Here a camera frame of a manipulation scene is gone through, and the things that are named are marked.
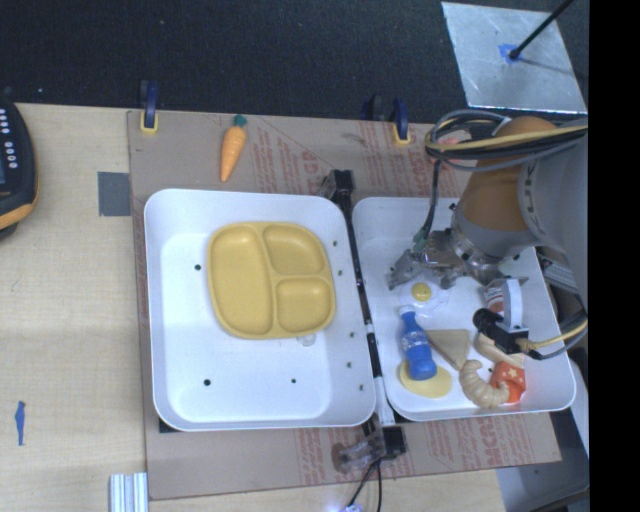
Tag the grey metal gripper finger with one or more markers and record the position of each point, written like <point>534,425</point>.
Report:
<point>404,267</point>
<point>447,279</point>

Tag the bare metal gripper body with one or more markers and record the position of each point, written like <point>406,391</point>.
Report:
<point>450,252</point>

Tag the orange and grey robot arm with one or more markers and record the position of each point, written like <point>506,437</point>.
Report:
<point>500,190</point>

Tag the white and yellow fried egg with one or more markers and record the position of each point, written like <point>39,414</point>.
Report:
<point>422,295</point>

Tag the red and white can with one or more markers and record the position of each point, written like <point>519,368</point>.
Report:
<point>494,297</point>

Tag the beige triangular sandwich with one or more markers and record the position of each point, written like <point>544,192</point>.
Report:
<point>452,345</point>

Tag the blue bottle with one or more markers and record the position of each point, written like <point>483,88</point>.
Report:
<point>416,350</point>

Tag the thin black and white rod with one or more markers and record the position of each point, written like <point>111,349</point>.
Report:
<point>372,345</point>

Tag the yellow flat round disc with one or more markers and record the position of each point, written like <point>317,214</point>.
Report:
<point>440,385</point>

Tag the beige croissant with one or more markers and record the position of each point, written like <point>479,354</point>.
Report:
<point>475,387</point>

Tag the orange packet with stars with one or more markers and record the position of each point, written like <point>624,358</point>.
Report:
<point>511,381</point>

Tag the white plastic tray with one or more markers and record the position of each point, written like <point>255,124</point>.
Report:
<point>240,380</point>
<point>545,370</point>

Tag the yellow divided plate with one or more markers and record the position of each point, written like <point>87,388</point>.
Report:
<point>240,280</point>

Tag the orange carrot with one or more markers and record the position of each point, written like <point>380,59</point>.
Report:
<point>233,147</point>

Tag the brown cardboard board red print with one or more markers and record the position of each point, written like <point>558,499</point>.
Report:
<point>280,465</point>

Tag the black cylinder on white bracket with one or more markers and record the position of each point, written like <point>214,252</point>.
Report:
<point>502,332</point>

